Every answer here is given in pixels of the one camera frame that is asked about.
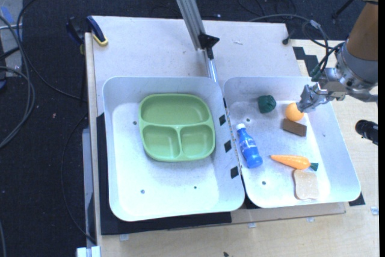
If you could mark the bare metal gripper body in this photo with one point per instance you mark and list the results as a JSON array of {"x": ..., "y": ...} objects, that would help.
[{"x": 340, "y": 85}]

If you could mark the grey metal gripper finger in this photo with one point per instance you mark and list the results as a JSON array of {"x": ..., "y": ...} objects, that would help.
[
  {"x": 316, "y": 103},
  {"x": 306, "y": 97}
]

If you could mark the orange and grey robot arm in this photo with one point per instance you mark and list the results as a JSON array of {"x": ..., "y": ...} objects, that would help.
[{"x": 362, "y": 39}]

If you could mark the orange ball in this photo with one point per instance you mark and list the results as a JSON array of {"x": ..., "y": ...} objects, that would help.
[{"x": 292, "y": 113}]

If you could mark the brown biscuit bar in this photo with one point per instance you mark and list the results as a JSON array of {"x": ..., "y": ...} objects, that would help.
[{"x": 294, "y": 127}]

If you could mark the dark green broccoli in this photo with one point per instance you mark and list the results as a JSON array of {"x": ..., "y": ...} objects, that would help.
[{"x": 266, "y": 104}]

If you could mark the orange carrot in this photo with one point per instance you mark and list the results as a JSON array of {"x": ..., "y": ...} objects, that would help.
[{"x": 291, "y": 161}]

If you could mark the blue plastic bottle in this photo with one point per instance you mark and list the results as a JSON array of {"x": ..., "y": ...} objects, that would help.
[{"x": 249, "y": 147}]

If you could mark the pale bread slice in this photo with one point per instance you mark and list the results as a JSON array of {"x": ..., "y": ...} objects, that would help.
[{"x": 306, "y": 185}]

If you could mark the white plastic tray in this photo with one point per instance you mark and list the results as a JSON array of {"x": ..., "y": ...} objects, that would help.
[
  {"x": 276, "y": 186},
  {"x": 168, "y": 186}
]

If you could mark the thin black and white rod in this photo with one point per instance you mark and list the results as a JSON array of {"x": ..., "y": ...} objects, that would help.
[{"x": 212, "y": 70}]

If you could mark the green divided plate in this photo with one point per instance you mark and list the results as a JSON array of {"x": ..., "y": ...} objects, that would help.
[{"x": 176, "y": 126}]

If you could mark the pale flat board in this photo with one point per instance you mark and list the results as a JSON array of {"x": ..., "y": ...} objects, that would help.
[{"x": 156, "y": 51}]

